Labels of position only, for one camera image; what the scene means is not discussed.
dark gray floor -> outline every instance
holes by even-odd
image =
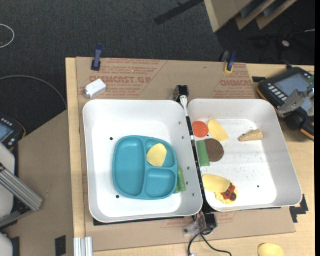
[[[0,4],[0,24],[15,39],[0,48],[0,113],[19,120],[30,133],[61,113],[66,96],[65,58],[92,57],[102,43],[102,57],[218,61],[235,50],[245,63],[315,64],[315,33],[294,36],[292,48],[279,54],[276,39],[249,37],[290,34],[315,28],[315,0],[299,0],[263,30],[253,21],[239,31],[234,19],[213,33],[205,4],[157,24],[155,19],[189,0],[11,0]],[[11,38],[0,26],[0,47]]]

brown disc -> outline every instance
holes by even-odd
[[[204,140],[206,151],[209,156],[210,162],[218,162],[225,154],[225,150],[221,143],[213,138]]]

white plastic connector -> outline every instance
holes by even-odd
[[[93,99],[103,94],[106,88],[107,85],[99,78],[84,88],[83,95],[86,99]]]

blue divided plate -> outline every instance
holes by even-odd
[[[162,167],[152,166],[147,153],[161,143],[167,150]],[[178,163],[173,147],[164,140],[145,136],[121,138],[114,149],[113,184],[118,192],[135,199],[164,199],[173,194],[178,181]]]

blue clip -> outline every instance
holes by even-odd
[[[102,44],[98,43],[95,47],[95,51],[94,51],[94,60],[92,61],[92,65],[91,65],[91,70],[94,71],[99,71],[100,70],[100,58],[101,58],[101,54],[102,54]]]
[[[232,51],[230,53],[230,58],[228,63],[225,65],[225,70],[224,72],[228,75],[232,74],[233,68],[234,68],[234,62],[236,60],[236,51]]]

